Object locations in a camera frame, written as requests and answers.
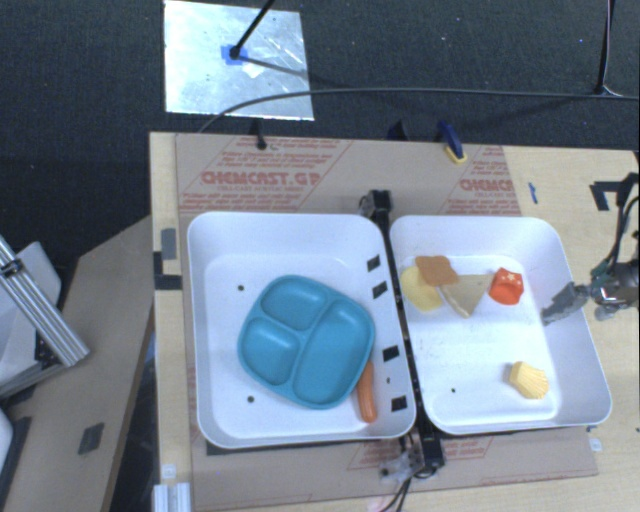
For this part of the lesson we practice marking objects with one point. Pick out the yellow round biscuit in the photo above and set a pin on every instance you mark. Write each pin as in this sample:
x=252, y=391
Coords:
x=420, y=297

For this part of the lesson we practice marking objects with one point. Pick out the silver metal floor plate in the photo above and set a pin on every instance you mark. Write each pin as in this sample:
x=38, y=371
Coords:
x=235, y=60

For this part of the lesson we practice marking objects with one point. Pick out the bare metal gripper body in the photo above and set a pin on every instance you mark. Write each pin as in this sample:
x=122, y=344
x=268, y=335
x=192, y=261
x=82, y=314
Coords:
x=617, y=287

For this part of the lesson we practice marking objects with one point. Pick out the blue divided plate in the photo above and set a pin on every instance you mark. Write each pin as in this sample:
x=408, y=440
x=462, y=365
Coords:
x=320, y=350

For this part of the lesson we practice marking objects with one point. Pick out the beige pizza slice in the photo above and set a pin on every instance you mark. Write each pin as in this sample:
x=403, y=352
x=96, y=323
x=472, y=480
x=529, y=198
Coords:
x=467, y=295

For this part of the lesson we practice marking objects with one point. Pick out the brown cardboard board red print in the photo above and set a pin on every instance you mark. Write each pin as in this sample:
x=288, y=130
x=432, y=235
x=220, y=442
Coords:
x=320, y=180

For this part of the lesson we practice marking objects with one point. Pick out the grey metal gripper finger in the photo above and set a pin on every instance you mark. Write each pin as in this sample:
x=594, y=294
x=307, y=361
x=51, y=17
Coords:
x=562, y=305

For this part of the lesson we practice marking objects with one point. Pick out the yellow shell-shaped pastry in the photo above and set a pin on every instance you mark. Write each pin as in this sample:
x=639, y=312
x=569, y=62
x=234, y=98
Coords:
x=529, y=381

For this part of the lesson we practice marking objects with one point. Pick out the red strawberry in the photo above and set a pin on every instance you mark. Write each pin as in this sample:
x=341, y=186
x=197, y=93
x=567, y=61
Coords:
x=505, y=290

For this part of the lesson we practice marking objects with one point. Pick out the white plastic tray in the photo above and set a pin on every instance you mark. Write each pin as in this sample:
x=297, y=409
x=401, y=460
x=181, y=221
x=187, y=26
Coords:
x=475, y=350
x=300, y=237

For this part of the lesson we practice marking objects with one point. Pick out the thin black rod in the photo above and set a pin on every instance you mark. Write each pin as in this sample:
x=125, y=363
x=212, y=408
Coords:
x=400, y=310

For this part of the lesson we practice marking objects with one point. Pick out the orange sausage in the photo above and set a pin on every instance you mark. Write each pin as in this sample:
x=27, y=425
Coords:
x=367, y=395

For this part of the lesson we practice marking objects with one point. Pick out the brown bread slice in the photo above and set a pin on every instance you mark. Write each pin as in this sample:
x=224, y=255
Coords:
x=436, y=270

